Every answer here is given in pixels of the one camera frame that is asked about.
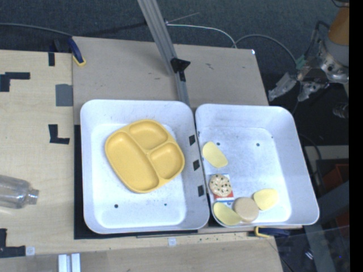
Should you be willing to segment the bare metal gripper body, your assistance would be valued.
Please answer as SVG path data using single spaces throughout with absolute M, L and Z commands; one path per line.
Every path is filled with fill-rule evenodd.
M 319 84 L 349 82 L 349 46 L 320 44 L 315 56 L 309 57 L 298 71 L 297 80 Z

